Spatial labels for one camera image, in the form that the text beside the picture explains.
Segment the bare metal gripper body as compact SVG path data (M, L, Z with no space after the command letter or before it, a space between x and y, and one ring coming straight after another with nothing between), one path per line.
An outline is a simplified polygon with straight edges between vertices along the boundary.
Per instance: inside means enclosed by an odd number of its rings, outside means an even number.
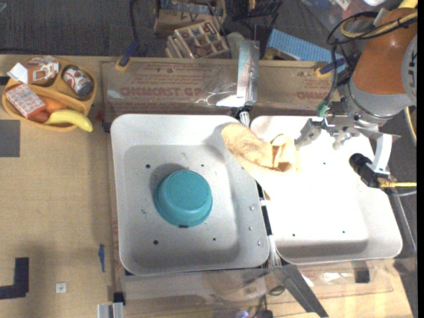
M331 136L358 136L363 134L373 137L380 127L386 123L386 118L378 117L350 101L322 101L320 103L320 126Z

